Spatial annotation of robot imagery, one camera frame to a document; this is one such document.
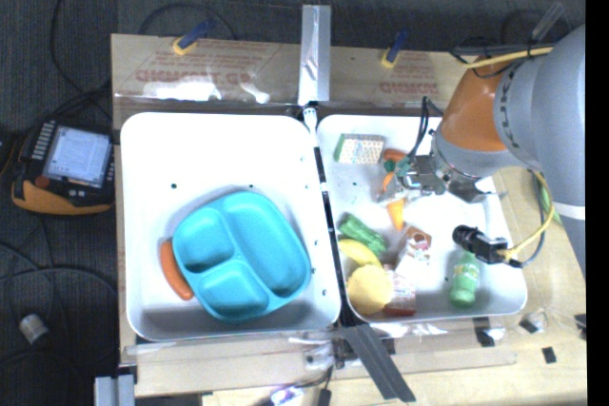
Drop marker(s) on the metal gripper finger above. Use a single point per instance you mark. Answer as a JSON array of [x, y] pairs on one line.
[[392, 196]]

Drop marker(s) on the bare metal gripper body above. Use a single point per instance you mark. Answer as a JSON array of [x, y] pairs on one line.
[[428, 178]]

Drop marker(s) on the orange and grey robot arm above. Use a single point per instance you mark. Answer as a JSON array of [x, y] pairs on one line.
[[537, 109]]

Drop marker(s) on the orange carrot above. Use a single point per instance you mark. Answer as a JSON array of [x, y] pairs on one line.
[[396, 215]]

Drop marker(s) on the white plastic tray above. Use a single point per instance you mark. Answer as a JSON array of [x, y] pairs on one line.
[[438, 214], [214, 147]]

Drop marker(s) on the orange sausage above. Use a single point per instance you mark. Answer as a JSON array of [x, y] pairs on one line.
[[394, 154], [170, 268]]

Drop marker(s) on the green broccoli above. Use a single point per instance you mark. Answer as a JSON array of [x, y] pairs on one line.
[[364, 233]]

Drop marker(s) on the brown and white carton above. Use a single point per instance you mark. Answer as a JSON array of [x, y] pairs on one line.
[[418, 245]]

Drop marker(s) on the green and white carton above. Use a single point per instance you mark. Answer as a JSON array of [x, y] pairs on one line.
[[359, 148]]

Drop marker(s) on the yellow banana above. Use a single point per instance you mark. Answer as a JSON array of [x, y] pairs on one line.
[[357, 252]]

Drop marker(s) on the yellow round biscuit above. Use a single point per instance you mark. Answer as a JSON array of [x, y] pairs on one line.
[[368, 290]]

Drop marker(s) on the red and white packet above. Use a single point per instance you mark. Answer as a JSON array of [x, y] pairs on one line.
[[402, 297]]

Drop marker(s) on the green plastic bottle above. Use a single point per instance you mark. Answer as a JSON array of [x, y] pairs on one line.
[[465, 280]]

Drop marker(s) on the blue divided plate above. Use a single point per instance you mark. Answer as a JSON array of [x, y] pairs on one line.
[[247, 252]]

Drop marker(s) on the brown cardboard board red print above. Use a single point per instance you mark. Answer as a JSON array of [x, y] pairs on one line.
[[200, 76]]

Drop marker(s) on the grey metal cylinder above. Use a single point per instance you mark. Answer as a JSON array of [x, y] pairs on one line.
[[33, 328]]

